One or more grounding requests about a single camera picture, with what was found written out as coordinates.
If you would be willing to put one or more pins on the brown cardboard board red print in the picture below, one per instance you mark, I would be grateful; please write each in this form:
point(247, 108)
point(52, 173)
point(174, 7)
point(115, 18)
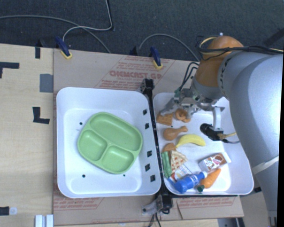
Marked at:
point(92, 71)

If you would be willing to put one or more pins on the yellow toy pizza slice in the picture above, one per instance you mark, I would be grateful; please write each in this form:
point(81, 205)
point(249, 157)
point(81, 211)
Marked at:
point(177, 159)

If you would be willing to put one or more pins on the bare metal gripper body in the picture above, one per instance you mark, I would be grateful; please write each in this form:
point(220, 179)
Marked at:
point(192, 100)

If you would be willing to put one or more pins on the thin black rod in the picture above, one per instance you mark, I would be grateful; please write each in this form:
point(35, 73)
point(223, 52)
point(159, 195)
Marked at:
point(157, 146)

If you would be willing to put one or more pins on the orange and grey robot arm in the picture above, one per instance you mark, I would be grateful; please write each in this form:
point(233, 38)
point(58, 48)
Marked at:
point(253, 96)

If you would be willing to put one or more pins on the blue plastic bottle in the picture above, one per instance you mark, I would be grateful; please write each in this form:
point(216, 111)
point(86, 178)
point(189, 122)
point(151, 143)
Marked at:
point(186, 183)

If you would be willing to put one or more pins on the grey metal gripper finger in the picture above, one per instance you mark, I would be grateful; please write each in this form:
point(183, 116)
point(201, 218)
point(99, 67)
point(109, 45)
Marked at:
point(191, 112)
point(168, 108)

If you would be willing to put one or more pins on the white packet with red print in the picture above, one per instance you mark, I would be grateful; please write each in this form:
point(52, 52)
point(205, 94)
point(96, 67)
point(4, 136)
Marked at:
point(183, 171)

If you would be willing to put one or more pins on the brown toy chicken drumstick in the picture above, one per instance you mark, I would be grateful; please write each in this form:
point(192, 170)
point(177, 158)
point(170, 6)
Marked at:
point(171, 133)

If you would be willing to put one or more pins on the white plastic tray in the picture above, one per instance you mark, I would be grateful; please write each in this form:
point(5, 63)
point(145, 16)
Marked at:
point(234, 161)
point(68, 140)

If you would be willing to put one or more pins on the orange toy pretzel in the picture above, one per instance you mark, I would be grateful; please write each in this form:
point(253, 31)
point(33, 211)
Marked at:
point(180, 114)

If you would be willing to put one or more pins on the yellow banana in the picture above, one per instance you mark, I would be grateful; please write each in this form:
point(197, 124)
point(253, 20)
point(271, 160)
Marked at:
point(192, 139)

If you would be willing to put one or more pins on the orange carrot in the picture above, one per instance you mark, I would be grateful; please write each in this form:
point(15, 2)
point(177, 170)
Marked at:
point(210, 179)

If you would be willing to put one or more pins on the black cylinder on white bracket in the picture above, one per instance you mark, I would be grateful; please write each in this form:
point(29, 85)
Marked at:
point(209, 130)

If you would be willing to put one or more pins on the white and brown carton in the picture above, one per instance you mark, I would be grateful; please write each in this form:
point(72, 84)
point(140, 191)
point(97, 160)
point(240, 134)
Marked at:
point(212, 162)

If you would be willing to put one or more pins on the orange toy croissant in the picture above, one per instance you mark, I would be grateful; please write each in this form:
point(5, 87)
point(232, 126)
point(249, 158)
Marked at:
point(168, 147)

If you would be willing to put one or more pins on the orange toy waffle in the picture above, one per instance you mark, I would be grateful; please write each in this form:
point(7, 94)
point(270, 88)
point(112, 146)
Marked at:
point(164, 118)

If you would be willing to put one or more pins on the green toy vegetable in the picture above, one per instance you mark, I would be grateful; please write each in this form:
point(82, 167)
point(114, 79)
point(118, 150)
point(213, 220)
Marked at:
point(165, 164)

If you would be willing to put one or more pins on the green divided plate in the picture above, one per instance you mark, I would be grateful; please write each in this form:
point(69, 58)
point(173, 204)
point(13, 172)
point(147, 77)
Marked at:
point(107, 142)

